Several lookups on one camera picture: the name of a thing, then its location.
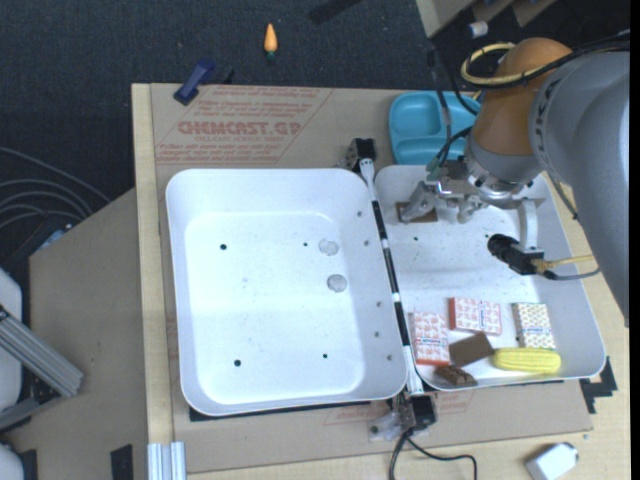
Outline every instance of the patterned box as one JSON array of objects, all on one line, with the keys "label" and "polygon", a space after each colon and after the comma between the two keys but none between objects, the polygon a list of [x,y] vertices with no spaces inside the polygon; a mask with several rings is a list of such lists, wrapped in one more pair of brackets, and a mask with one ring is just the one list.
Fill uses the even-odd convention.
[{"label": "patterned box", "polygon": [[448,365],[450,360],[446,318],[433,313],[411,313],[409,322],[416,364]]},{"label": "patterned box", "polygon": [[449,299],[449,319],[452,331],[484,332],[502,334],[500,304],[468,297]]},{"label": "patterned box", "polygon": [[521,347],[556,348],[546,304],[517,302],[513,304],[513,316]]}]

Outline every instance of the yellow corn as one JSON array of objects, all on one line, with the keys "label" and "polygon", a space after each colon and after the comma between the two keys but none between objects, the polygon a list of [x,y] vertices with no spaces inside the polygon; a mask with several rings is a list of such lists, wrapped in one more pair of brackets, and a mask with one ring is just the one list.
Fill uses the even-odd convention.
[{"label": "yellow corn", "polygon": [[503,370],[554,373],[561,363],[560,354],[548,348],[499,348],[493,354],[493,364]]}]

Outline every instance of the dark background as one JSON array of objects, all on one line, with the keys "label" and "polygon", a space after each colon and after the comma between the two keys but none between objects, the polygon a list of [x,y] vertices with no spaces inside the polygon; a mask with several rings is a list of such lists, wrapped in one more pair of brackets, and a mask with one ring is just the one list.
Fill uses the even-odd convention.
[{"label": "dark background", "polygon": [[[238,85],[453,88],[430,74],[415,0],[0,0],[0,13],[0,265],[21,283],[24,258],[47,233],[133,188],[132,83],[181,83],[210,57],[214,76],[233,70]],[[558,0],[524,28],[509,8],[486,36],[467,39],[472,21],[464,11],[432,38],[456,72],[496,41],[543,36],[574,47],[618,33],[630,27],[630,0]],[[268,22],[280,45],[274,62],[262,50]],[[15,183],[30,179],[63,185],[89,209],[52,197],[51,185]],[[50,217],[21,217],[33,207]]]}]

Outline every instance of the blue clamp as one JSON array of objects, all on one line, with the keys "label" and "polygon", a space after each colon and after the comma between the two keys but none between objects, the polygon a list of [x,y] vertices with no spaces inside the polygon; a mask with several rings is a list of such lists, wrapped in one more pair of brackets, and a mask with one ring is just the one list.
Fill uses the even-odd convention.
[{"label": "blue clamp", "polygon": [[198,85],[206,83],[216,67],[211,59],[203,58],[198,61],[189,79],[178,89],[173,97],[183,105],[188,105],[198,95]]}]

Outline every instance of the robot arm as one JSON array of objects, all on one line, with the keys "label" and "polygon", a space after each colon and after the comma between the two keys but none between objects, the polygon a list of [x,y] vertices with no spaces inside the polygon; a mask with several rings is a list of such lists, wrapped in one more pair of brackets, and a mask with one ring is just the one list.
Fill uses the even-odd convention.
[{"label": "robot arm", "polygon": [[463,76],[486,89],[464,163],[430,164],[401,218],[424,214],[440,198],[458,206],[463,223],[487,205],[513,205],[513,196],[546,170],[571,186],[628,326],[629,48],[572,52],[543,38],[501,47],[508,53],[486,85],[463,66]]}]

